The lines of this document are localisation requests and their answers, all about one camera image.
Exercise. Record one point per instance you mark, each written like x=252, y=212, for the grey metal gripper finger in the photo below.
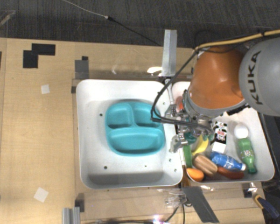
x=178, y=142
x=173, y=112

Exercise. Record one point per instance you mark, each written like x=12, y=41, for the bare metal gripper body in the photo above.
x=198, y=125

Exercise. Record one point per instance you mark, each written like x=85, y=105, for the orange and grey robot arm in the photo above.
x=219, y=78

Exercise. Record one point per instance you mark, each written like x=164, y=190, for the green long toy vegetable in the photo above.
x=188, y=156

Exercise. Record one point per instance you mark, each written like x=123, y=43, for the yellow banana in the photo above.
x=200, y=147

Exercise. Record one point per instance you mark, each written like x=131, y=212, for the black and white carton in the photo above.
x=220, y=134

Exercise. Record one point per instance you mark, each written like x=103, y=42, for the tan hot dog bun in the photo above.
x=204, y=164

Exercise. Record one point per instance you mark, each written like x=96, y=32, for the orange carrot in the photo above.
x=195, y=174

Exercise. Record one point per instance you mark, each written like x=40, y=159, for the blue bottle with white cap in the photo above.
x=224, y=160

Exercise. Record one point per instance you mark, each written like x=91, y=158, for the blue divided plate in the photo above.
x=133, y=139

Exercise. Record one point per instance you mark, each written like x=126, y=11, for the green plastic bottle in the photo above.
x=247, y=153

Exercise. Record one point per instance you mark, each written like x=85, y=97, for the brown sausage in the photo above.
x=232, y=173

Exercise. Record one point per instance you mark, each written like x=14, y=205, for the white plastic tray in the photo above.
x=259, y=148
x=91, y=125

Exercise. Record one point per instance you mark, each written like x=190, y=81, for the pale wood board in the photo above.
x=37, y=125

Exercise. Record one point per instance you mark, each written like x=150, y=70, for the black cylinder on white bracket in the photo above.
x=233, y=112

